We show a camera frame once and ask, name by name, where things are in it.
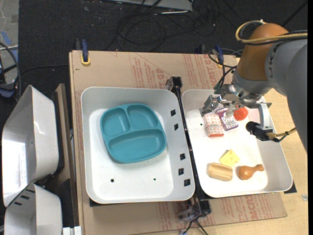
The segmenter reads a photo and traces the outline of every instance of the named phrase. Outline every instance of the cardboard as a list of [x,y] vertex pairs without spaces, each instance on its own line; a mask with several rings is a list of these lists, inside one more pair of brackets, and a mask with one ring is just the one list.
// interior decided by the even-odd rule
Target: cardboard
[[[184,230],[188,222],[179,221],[178,213],[187,209],[186,202],[90,206],[85,182],[80,96],[84,89],[92,86],[163,89],[171,76],[182,78],[182,91],[211,89],[220,79],[222,69],[218,68],[207,55],[201,54],[89,51],[89,66],[82,65],[80,55],[80,51],[72,51],[69,54],[69,63],[79,223],[83,234],[132,235]],[[226,56],[225,63],[234,66],[237,59]],[[228,75],[224,82],[230,83],[231,76]],[[211,199],[210,205],[212,213],[199,220],[203,226],[287,216],[281,193]],[[261,225],[259,231],[261,233],[266,229]]]

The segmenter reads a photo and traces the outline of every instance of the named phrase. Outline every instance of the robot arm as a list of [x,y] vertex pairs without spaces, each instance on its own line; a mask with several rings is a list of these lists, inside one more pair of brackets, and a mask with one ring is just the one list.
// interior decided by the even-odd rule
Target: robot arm
[[270,89],[275,88],[287,97],[289,110],[301,141],[308,151],[307,143],[307,33],[288,33],[274,23],[252,21],[261,24],[249,40],[240,38],[243,24],[236,32],[237,40],[246,44],[238,67],[233,73],[232,83],[223,84],[216,94],[209,97],[201,113],[212,110],[216,102],[229,107],[231,114],[235,106],[258,108],[261,124],[248,126],[256,128],[260,140],[269,140],[272,129],[267,125],[267,107],[258,100]]

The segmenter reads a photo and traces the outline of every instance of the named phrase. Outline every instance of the yellow cheese toy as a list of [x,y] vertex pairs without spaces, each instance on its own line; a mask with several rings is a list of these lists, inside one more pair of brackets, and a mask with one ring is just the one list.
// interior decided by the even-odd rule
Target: yellow cheese toy
[[220,158],[219,161],[224,165],[232,167],[239,160],[240,158],[236,155],[236,153],[232,149],[230,149]]

